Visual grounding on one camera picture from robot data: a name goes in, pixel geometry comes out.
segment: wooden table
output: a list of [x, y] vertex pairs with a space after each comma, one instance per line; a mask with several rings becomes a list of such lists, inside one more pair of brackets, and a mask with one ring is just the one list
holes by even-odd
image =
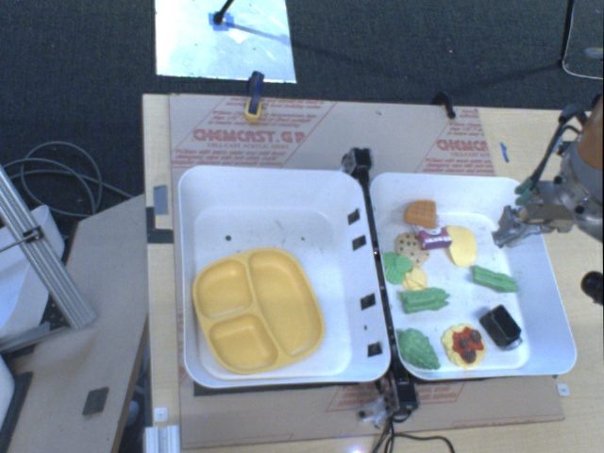
[[[147, 95], [143, 100], [145, 129], [146, 205], [153, 206], [153, 183], [170, 183], [166, 153], [170, 150], [168, 97]], [[492, 154], [495, 173], [524, 180], [545, 152], [559, 113], [548, 110], [479, 109], [479, 116]], [[503, 159], [500, 143], [507, 147], [509, 162]], [[560, 167], [553, 158], [544, 177], [552, 178]], [[171, 228], [169, 214], [155, 217], [156, 228]], [[574, 229], [568, 234], [545, 236], [545, 243], [558, 281], [562, 301], [577, 345], [574, 369], [558, 378], [569, 396], [562, 398], [565, 420], [504, 427], [464, 428], [437, 431], [448, 437], [457, 451], [600, 451], [604, 445], [601, 418], [604, 413], [604, 364], [602, 361], [602, 308], [580, 290], [585, 273], [602, 268], [602, 244]], [[168, 417], [156, 418], [155, 425], [178, 424], [176, 315], [174, 298], [174, 248], [151, 243], [148, 257], [163, 263], [162, 270], [150, 272], [150, 343], [154, 406], [165, 407]], [[370, 451], [372, 436], [204, 449], [203, 451], [316, 452]], [[397, 440], [397, 451], [440, 452], [438, 443]]]

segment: brown toy food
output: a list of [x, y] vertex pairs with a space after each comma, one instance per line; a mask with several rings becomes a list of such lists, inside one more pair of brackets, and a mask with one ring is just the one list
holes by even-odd
[[477, 366], [487, 352], [480, 332], [467, 324], [448, 328], [441, 342], [451, 362], [464, 369]]
[[414, 233], [403, 233], [394, 239], [394, 250], [398, 255], [407, 257], [413, 262], [414, 267], [421, 267], [430, 256], [427, 250], [422, 249]]
[[414, 201], [405, 210], [404, 220], [411, 225], [436, 228], [436, 203], [431, 200]]

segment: black knob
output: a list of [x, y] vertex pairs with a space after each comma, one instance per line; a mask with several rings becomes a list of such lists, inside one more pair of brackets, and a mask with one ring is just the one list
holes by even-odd
[[599, 272], [590, 272], [586, 274], [581, 281], [581, 289], [592, 297], [595, 302], [597, 302], [599, 305], [602, 305], [602, 274]]

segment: yellow divided plate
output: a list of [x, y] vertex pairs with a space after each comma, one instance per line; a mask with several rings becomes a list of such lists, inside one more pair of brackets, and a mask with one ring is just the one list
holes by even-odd
[[257, 248], [205, 267], [193, 284], [197, 320], [216, 360], [254, 374], [300, 361], [325, 322], [304, 270], [289, 253]]

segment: black carpet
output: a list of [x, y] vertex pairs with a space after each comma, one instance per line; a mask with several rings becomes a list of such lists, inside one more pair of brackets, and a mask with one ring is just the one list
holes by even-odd
[[[456, 105], [588, 109], [602, 91], [558, 65], [567, 0], [286, 2], [297, 84], [267, 84], [267, 95], [427, 104], [446, 91]], [[578, 0], [568, 56], [578, 73], [602, 75], [582, 51], [602, 46], [603, 8]], [[0, 162], [64, 140], [107, 182], [141, 193], [144, 93], [245, 92], [156, 76], [154, 18], [154, 0], [0, 0]], [[69, 150], [48, 153], [84, 166]], [[88, 208], [71, 179], [32, 179], [49, 201]], [[121, 199], [107, 193], [101, 208]]]

